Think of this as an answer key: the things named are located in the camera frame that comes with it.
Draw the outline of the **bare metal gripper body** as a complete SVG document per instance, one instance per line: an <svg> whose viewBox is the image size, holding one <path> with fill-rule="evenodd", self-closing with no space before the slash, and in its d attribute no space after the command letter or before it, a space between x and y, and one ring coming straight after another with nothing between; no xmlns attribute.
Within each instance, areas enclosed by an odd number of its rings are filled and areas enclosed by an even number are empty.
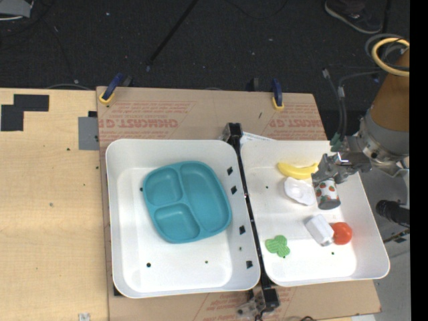
<svg viewBox="0 0 428 321"><path fill-rule="evenodd" d="M334 152L340 154L342 163L362 172L378 169L387 175L398 175L403 170L403 159L371 137L356 135L335 140Z"/></svg>

